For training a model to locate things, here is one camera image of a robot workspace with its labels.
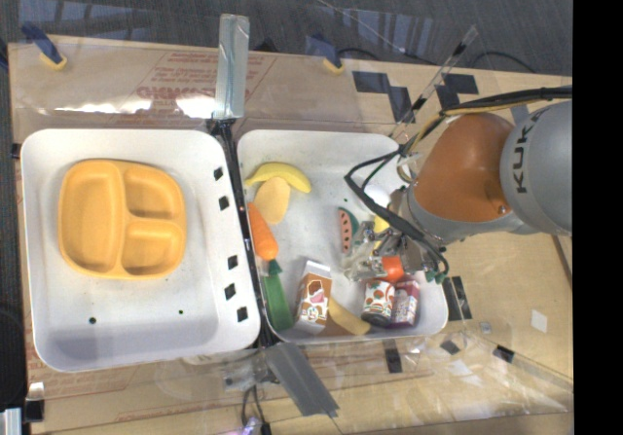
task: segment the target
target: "wire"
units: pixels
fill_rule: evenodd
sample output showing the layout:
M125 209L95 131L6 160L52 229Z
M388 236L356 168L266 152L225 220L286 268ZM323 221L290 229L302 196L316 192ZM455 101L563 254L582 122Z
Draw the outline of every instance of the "wire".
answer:
M417 54L413 54L408 51L403 53L403 55L405 55L406 57L410 57L412 59L417 59L418 61L423 61L424 63L429 64L429 65L437 66L437 63L435 63L434 61L430 61L430 59L423 58L421 56L418 56Z
M338 55L344 54L344 53L350 53L350 52L366 54L367 56L370 56L376 61L381 61L381 59L378 56L376 56L374 53L371 53L367 50L362 50L360 48L343 48L343 49L338 50Z
M242 412L240 413L240 421L242 421L242 426L246 426L249 422L249 418L246 417L246 404L249 401L249 395L251 394L251 388L248 388L244 391L244 395L242 396Z
M255 407L257 408L257 412L260 415L262 423L264 424L266 423L266 418L264 417L264 411L262 411L262 408L260 407L260 401L257 395L257 384L253 385L253 398L255 399Z
M476 63L478 61L480 61L481 58L488 56L488 55L495 55L495 56L502 56L502 57L507 57L508 59L512 59L513 61L515 61L516 63L522 65L524 68L526 68L527 70L529 70L532 73L536 73L536 70L534 70L531 66L529 66L527 63L523 62L521 59L519 59L518 57L513 56L512 54L508 54L508 53L503 53L501 51L485 51L483 53L478 54L474 59L472 59L471 63L469 64L469 66L471 68L473 68L474 66L476 66Z
M524 106L536 101L561 99L572 97L572 87L563 86L559 88L540 88L526 91L506 92L494 96L486 96L473 101L467 101L457 105L449 106L441 110L435 117L430 119L421 131L412 137L404 146L408 149L406 155L412 154L418 144L433 132L447 117L456 115L466 115L469 113L483 113L491 111L505 110L515 106Z
M242 412L240 413L240 421L242 421L242 426L246 426L249 422L249 418L246 416L246 406L249 402L249 396L253 393L253 399L255 401L255 407L257 408L258 415L262 424L266 424L266 418L264 417L264 411L260 406L260 400L257 394L257 383L254 383L253 386L247 388L244 391L244 395L242 396Z
M361 201L363 201L363 203L373 213L377 214L379 217L381 217L386 222L388 222L392 228L394 228L394 229L398 230L400 233L410 237L413 241L423 245L423 247L426 249L426 251L433 258L436 266L439 266L439 265L443 265L444 266L444 270L443 271L440 272L438 267L437 267L435 269L435 272L444 274L444 276L445 276L450 271L450 265L448 264L448 261L445 259L445 257L441 254L441 252L436 247L434 247L424 237L423 232L420 231L419 229L417 229L415 226L413 226L407 220L405 220L402 217L400 217L399 215L397 215L397 214L393 213L392 211L390 211L389 209L384 208L384 207L378 205L377 203L375 203L375 201L372 198L370 198L365 193L363 188L361 188L360 186L357 186L356 183L354 182L354 180L352 179L352 175L354 174L354 172L356 172L360 168L363 168L364 166L368 166L368 165L371 165L371 164L374 164L374 163L378 163L378 162L382 162L383 166L385 166L387 163L389 163L389 161L391 159L393 159L397 155L401 154L402 150L403 150L403 146L399 146L398 149L396 149L395 151L393 151L391 153L387 153L387 154L382 155L380 157L376 157L375 159L368 160L366 162L360 163L360 164L354 166L348 172L348 174L345 175L344 179L347 182L347 184L350 187L350 189L359 197L359 199L361 199ZM380 170L380 167L377 167L377 168L375 168L375 170L372 173L373 174L377 173L379 170Z

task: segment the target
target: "black cable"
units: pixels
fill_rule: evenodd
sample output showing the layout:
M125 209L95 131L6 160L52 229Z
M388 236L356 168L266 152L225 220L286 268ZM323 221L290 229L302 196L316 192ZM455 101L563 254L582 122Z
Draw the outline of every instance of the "black cable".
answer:
M514 103L523 103L536 101L539 99L551 100L551 99L563 99L573 96L572 86L562 86L559 88L540 88L529 89L523 91L505 92L504 94L496 94L493 96L481 97L474 99L473 101L467 101L464 103L455 104L444 108L440 115L450 110L462 110L470 108L487 108L490 106L504 106Z
M267 423L266 418L264 417L264 411L262 410L262 406L260 406L260 399L257 394L257 383L254 383L253 386L247 388L244 391L244 395L242 396L242 412L240 413L240 421L242 421L242 426L245 427L249 422L249 418L246 416L246 406L249 402L249 395L251 395L251 393L253 393L255 407L257 408L260 421L262 421L262 425L265 425Z
M257 396L257 384L253 385L253 398L255 399L255 407L257 407L257 412L260 415L262 424L265 424L266 418L264 417L264 411L262 411L262 408L260 407L260 401Z
M424 234L420 230L418 230L415 226L413 226L411 223L409 223L407 220L403 219L399 215L396 215L387 208L376 204L376 202L368 195L366 195L363 189L357 186L356 183L352 180L352 175L354 174L354 172L356 172L360 168L363 168L364 166L368 166L378 162L383 162L384 164L387 164L389 160L391 160L393 157L402 153L403 146L404 145L399 146L397 150L391 153L387 153L375 159L368 160L354 166L348 172L348 174L345 175L344 180L346 181L350 189L359 197L359 199L361 199L361 201L363 201L366 207L368 207L372 212L388 222L390 226L394 229L410 237L413 241L422 244L424 248L426 248L428 253L432 256L435 263L437 265L441 263L444 266L444 270L441 273L447 274L450 271L450 265L448 264L448 261L437 248L435 248L427 239L424 238Z
M426 138L430 133L432 133L436 128L439 127L439 125L446 120L446 117L444 115L440 115L439 118L435 121L434 124L431 124L424 132L423 136L421 137L421 139ZM416 139L418 139L418 136L420 135L420 133L418 132L416 135L414 135L411 139L409 139L405 144L402 145L401 147L401 155L403 157L406 156L406 154L404 153L405 150L409 150L409 148L411 148L411 145L414 143L414 141Z
M518 57L513 56L512 54L509 54L509 53L503 53L501 51L484 51L483 53L478 54L476 57L474 57L474 59L472 59L471 63L469 63L470 68L473 68L474 66L476 66L476 63L480 61L483 57L491 55L491 54L495 56L502 56L502 57L507 57L508 59L512 59L516 63L522 65L527 70L531 71L532 73L536 73L536 70L534 70L531 66L523 62Z
M245 427L249 422L249 418L246 417L246 404L249 401L249 395L251 394L251 388L247 388L244 391L244 395L242 396L242 412L240 413L240 421L242 421L242 426Z
M429 65L435 65L435 66L437 66L437 63L435 63L434 61L430 61L429 59L426 59L426 58L423 58L423 57L421 57L421 56L418 56L417 54L413 54L413 53L410 53L410 52L408 52L408 51L405 51L405 52L404 52L404 55L405 55L406 57L409 57L409 58L412 58L412 59L416 59L416 60L418 60L418 61L423 61L424 63L427 63L427 64L429 64Z
M387 165L387 163L394 158L396 155L394 153L389 153L386 158L381 162L380 165L377 166L377 168L375 168L368 177L365 178L365 180L363 181L363 183L361 184L361 189L365 191L366 186L368 185L368 183L370 182L370 180L377 175L377 172L379 170L381 170L384 166Z
M366 54L367 56L370 56L376 61L381 61L381 59L378 56L376 56L374 53L371 53L370 51L367 51L367 50L362 50L361 48L342 48L338 50L338 55L342 55L344 53L350 53L350 52Z

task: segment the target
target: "orange plate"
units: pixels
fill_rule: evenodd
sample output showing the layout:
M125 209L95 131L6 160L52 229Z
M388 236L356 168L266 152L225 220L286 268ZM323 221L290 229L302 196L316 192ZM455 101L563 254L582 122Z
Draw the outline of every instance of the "orange plate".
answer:
M141 163L85 160L65 174L58 245L71 268L98 277L153 279L179 266L186 209L177 182Z

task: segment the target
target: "juice box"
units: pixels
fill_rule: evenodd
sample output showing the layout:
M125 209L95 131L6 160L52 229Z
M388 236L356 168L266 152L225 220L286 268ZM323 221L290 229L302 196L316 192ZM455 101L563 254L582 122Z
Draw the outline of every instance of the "juice box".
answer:
M416 324L420 286L416 281L400 281L396 283L393 312L389 328L402 328Z
M307 261L299 283L294 328L313 335L320 333L326 323L331 297L331 269Z

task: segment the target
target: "toy carrot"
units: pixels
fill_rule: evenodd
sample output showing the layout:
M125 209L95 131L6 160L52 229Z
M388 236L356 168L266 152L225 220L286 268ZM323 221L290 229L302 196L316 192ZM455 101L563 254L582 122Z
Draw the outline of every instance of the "toy carrot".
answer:
M255 253L267 262L274 260L279 247L271 228L269 228L269 225L252 201L248 204L247 211Z

